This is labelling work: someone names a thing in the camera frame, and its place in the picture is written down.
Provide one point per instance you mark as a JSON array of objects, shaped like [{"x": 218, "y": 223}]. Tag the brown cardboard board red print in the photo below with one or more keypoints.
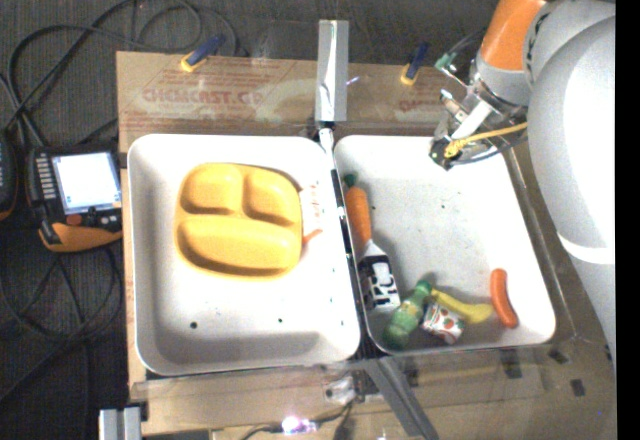
[{"x": 210, "y": 98}]

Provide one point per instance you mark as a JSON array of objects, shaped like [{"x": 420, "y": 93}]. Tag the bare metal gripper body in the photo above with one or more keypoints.
[{"x": 502, "y": 120}]

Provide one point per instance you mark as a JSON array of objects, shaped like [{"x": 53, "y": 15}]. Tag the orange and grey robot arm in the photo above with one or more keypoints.
[{"x": 570, "y": 128}]

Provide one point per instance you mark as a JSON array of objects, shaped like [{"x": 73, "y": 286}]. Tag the orange sausage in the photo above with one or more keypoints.
[{"x": 502, "y": 300}]

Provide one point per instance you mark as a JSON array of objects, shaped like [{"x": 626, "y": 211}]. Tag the white plastic tray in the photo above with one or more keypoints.
[
  {"x": 445, "y": 228},
  {"x": 240, "y": 318}
]

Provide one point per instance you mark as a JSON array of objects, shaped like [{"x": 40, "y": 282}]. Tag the black and white carton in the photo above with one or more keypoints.
[{"x": 380, "y": 280}]

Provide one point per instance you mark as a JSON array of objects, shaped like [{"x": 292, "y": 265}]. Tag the green bottle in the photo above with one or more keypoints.
[{"x": 402, "y": 320}]

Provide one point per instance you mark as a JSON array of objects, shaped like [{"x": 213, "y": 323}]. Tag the white can with red print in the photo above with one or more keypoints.
[{"x": 442, "y": 323}]

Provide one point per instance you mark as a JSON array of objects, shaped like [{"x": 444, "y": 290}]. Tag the orange carrot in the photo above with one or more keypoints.
[{"x": 359, "y": 215}]

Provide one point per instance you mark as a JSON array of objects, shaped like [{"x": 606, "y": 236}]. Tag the yellow banana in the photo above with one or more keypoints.
[{"x": 470, "y": 310}]

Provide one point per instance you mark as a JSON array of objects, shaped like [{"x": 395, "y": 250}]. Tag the yellow divided plate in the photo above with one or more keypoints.
[{"x": 235, "y": 238}]

